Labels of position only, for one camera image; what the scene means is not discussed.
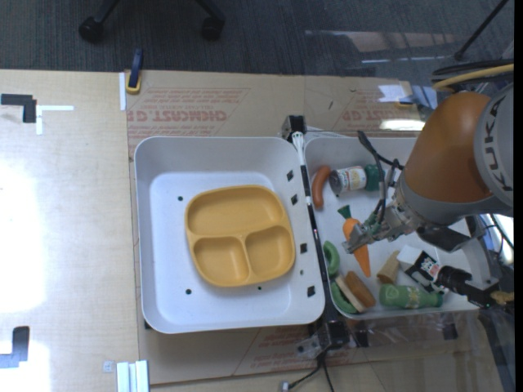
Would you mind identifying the orange toy sausage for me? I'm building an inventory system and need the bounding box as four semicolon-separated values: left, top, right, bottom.
311;164;333;210

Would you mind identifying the white and black milk carton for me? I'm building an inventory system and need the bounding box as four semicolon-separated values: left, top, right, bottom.
396;244;449;294

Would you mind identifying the green toy ring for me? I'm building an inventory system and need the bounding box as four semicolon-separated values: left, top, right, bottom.
322;240;342;278

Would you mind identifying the orange toy carrot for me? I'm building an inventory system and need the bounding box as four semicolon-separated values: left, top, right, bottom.
337;204;373;278

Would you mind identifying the small bottle with green cap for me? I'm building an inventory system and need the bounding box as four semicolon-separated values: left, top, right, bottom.
329;163;387;196

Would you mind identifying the black block with thin wires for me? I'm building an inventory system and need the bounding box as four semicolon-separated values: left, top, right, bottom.
284;114;307;139
322;319;349;350

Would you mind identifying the black cylinder on white bracket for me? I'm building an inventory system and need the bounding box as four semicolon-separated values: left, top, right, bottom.
436;214;503;308

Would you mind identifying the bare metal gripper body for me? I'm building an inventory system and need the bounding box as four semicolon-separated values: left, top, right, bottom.
369;203;424;243

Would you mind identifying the beige toy bread wedge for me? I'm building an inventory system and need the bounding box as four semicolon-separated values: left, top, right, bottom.
375;249;402;286

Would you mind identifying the green plastic bottle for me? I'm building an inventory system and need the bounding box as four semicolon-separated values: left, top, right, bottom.
378;283;445;311

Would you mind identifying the yellow divided plate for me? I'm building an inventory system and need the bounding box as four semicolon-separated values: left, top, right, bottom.
184;184;297;289

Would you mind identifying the white plastic tray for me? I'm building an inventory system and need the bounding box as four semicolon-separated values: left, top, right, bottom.
303;136;482;322
133;136;327;335

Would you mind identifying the black office chair base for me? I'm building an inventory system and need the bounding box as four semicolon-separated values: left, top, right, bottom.
78;0;227;44

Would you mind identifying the brown cardboard board, red print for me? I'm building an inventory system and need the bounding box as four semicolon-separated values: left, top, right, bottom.
124;69;494;386

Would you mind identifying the toy sandwich with green lettuce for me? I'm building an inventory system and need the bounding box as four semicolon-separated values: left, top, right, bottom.
329;270;378;315

